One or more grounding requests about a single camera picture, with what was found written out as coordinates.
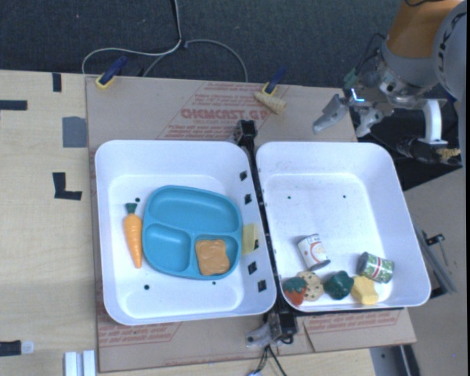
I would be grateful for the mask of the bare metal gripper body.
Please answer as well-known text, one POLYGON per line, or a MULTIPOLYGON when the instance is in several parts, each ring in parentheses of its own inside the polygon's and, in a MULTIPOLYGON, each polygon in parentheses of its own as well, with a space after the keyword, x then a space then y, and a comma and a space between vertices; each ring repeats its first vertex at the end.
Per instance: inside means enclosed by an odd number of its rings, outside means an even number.
POLYGON ((389 67, 360 72, 346 86, 346 100, 351 107, 376 110, 384 115, 395 109, 411 109, 418 95, 418 87, 405 82, 389 67))

